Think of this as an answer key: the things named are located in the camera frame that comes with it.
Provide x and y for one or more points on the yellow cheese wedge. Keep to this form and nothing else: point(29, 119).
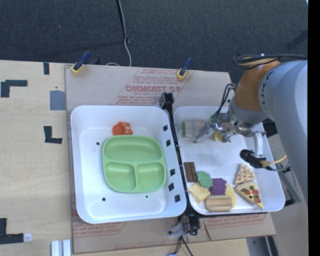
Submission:
point(198, 192)

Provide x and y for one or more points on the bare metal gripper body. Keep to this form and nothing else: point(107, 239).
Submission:
point(228, 123)

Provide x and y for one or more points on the brown cardboard board red print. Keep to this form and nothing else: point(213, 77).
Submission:
point(105, 85)

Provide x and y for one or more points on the purple grapes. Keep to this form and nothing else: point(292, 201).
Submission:
point(218, 187)

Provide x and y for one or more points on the large pizza slice with pepperoni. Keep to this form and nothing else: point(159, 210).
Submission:
point(251, 193)

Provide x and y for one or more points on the green waffle-textured toy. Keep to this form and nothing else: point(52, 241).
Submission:
point(204, 178)

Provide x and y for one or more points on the pale yellow toy food piece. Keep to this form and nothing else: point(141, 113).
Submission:
point(217, 136)

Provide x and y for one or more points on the small pizza slice red dots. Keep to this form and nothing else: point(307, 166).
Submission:
point(244, 174)

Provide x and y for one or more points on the white plastic tray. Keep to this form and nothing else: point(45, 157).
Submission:
point(87, 175)
point(217, 155)

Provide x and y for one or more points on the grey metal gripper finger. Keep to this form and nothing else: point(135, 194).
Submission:
point(203, 133)
point(227, 137)

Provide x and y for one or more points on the green and tan patterned wafer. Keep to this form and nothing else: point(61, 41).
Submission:
point(192, 128)

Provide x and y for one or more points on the green divided plate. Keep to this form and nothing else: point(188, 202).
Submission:
point(133, 163)

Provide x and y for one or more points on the black cylinder on white bracket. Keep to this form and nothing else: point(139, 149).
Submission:
point(251, 156)

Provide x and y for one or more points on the tan bread loaf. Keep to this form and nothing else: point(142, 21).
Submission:
point(218, 203)

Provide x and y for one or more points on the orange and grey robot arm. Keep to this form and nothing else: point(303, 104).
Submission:
point(282, 100)

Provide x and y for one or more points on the brown chocolate bar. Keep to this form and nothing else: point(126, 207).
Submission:
point(190, 171)

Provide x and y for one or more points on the pale yellow round disc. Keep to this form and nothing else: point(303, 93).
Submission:
point(231, 195)

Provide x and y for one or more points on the thin black rod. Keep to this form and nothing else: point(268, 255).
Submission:
point(176, 140)

